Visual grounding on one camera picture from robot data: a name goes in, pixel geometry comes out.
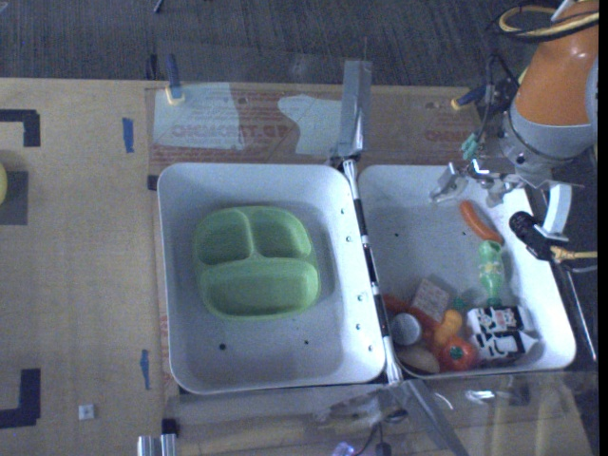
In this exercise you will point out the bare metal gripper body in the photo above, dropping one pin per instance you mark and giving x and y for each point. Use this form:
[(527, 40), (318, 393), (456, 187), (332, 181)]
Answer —
[(508, 169)]

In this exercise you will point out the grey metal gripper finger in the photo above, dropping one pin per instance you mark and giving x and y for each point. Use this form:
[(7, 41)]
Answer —
[(449, 185), (498, 194)]

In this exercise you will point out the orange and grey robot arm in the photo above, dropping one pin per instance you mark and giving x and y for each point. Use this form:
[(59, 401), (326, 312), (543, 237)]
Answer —
[(556, 88)]

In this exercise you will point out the orange sausage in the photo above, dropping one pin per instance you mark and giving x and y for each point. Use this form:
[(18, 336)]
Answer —
[(480, 222)]

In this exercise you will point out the white plastic tray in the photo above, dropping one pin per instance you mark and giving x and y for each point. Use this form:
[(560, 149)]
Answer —
[(266, 349), (423, 240)]

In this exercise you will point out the green clear plastic bottle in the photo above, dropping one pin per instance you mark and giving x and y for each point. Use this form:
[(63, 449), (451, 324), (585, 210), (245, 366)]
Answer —
[(491, 269)]

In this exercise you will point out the black and white carton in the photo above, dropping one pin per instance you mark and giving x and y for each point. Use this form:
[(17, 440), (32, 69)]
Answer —
[(496, 318), (503, 345)]

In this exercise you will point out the red toy food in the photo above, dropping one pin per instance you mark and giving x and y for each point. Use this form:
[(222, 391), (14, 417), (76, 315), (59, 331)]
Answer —
[(396, 304)]

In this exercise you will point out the yellow orange toy food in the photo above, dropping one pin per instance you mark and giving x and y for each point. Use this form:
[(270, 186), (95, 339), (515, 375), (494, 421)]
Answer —
[(449, 326)]

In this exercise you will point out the grey round can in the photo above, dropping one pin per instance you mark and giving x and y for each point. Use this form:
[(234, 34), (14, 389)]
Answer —
[(405, 329)]

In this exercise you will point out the orange pepper green stem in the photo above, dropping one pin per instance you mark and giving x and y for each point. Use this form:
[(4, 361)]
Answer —
[(458, 355)]

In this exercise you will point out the beige toy potato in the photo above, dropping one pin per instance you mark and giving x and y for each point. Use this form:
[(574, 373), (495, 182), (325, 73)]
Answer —
[(418, 359)]

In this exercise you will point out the brown cardboard board red print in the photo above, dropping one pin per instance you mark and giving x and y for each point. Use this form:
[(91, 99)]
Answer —
[(266, 131)]

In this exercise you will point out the green divided plate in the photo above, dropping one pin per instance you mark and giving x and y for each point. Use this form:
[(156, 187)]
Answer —
[(256, 285)]

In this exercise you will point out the small white square piece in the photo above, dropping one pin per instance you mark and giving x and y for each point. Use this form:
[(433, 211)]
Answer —
[(86, 412)]

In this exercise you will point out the yellow round object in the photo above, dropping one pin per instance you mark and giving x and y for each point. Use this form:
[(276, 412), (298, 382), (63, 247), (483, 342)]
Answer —
[(3, 183)]

